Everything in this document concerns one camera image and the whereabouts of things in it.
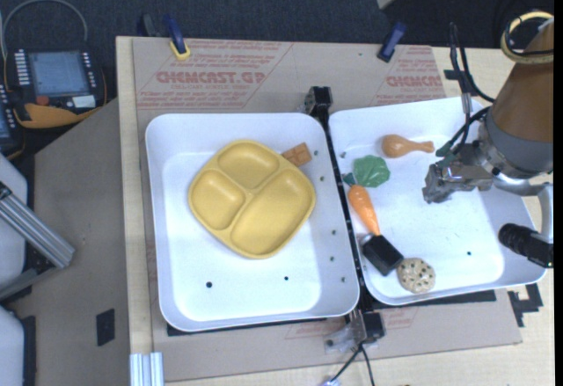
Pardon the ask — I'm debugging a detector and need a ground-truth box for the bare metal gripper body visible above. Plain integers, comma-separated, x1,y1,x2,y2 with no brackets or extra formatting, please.
433,142,497,194

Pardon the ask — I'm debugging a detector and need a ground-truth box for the white plastic tray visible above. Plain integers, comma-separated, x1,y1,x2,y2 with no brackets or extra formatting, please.
327,96,549,307
144,112,362,333

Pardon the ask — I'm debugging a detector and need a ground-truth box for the brown chicken drumstick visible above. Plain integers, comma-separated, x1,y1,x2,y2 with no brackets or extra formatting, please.
380,134,436,160

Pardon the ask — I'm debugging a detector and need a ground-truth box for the green lettuce leaf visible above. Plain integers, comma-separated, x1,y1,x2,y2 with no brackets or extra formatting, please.
352,154,391,189

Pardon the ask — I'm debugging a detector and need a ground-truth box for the orange carrot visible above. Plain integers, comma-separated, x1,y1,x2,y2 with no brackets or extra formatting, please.
342,172,382,237

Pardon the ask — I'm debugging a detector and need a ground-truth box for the small black bottle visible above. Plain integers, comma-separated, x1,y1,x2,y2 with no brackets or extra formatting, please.
360,233,406,277

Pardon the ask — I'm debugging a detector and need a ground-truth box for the beige chocolate chip cookie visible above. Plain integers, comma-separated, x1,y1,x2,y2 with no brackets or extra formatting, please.
396,257,437,295

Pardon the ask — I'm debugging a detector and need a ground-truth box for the thin black rod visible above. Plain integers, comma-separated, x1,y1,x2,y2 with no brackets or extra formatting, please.
319,105,369,326

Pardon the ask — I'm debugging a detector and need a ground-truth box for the brown waffle biscuit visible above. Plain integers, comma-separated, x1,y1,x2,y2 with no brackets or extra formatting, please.
281,142,314,167

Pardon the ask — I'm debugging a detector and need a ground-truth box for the yellow divided plate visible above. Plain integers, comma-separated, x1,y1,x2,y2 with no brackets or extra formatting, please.
186,139,318,261

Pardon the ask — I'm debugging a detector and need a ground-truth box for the brown cardboard board, red print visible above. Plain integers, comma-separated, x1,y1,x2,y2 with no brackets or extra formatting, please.
131,37,524,383

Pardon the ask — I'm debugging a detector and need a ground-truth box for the black cylinder on white bracket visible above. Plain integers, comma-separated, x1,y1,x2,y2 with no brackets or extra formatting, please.
492,172,555,270

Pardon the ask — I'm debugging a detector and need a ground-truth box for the black block with thin wires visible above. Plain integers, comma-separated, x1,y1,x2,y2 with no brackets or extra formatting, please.
303,85,333,117
350,311,388,345

